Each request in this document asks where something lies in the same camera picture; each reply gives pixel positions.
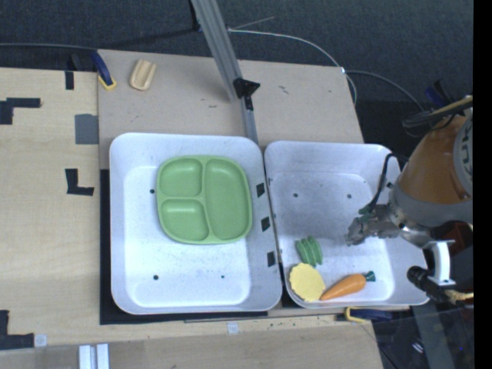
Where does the white plastic tray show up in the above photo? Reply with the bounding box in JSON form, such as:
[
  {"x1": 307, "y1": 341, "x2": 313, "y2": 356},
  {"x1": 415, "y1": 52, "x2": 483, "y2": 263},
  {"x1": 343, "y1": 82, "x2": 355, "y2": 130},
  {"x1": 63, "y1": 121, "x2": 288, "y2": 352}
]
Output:
[
  {"x1": 108, "y1": 131, "x2": 284, "y2": 316},
  {"x1": 263, "y1": 140, "x2": 431, "y2": 311}
]

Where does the yellow round biscuit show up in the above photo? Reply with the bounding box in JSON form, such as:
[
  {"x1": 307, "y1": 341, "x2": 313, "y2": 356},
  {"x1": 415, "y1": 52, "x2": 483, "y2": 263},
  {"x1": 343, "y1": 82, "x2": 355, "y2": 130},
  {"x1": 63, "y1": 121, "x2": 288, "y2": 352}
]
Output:
[{"x1": 288, "y1": 262, "x2": 327, "y2": 304}]

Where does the brown cardboard board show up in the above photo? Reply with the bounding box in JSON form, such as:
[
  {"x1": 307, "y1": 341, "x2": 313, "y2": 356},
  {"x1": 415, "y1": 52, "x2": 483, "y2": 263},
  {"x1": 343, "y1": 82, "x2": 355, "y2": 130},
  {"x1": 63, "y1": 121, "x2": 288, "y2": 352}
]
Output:
[{"x1": 97, "y1": 48, "x2": 411, "y2": 324}]

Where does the green divided plate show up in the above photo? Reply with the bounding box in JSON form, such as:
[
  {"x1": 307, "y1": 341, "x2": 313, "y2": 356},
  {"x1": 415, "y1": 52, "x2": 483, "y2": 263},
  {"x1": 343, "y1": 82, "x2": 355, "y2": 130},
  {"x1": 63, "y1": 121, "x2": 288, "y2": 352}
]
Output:
[{"x1": 155, "y1": 155, "x2": 254, "y2": 246}]

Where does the orange carrot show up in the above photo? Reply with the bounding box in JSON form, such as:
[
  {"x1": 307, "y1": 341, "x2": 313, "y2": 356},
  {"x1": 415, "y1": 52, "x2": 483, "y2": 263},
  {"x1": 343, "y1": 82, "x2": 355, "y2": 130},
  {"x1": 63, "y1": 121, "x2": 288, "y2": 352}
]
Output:
[{"x1": 319, "y1": 270, "x2": 377, "y2": 302}]

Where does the beige toy bread bun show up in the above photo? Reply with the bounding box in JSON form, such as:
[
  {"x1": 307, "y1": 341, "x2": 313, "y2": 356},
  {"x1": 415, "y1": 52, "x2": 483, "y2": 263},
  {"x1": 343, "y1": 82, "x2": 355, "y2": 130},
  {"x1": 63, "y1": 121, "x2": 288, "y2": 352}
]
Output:
[{"x1": 128, "y1": 58, "x2": 158, "y2": 92}]

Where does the green ribbed toy vegetable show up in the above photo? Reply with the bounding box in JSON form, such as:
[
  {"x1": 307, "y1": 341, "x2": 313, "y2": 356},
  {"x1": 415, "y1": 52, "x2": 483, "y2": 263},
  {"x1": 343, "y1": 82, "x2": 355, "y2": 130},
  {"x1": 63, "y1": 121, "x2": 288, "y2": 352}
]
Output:
[{"x1": 294, "y1": 234, "x2": 324, "y2": 268}]

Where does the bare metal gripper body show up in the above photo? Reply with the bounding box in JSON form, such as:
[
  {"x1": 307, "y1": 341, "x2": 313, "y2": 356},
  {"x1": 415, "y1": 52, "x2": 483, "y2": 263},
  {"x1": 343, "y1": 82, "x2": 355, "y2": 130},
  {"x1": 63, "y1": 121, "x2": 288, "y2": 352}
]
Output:
[{"x1": 362, "y1": 203, "x2": 432, "y2": 250}]

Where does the black cylinder on white bracket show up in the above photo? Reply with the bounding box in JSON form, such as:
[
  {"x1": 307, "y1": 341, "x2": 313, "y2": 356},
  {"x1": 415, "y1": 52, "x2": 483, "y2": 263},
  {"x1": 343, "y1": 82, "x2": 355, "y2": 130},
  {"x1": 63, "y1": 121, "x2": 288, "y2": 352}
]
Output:
[{"x1": 406, "y1": 239, "x2": 457, "y2": 304}]

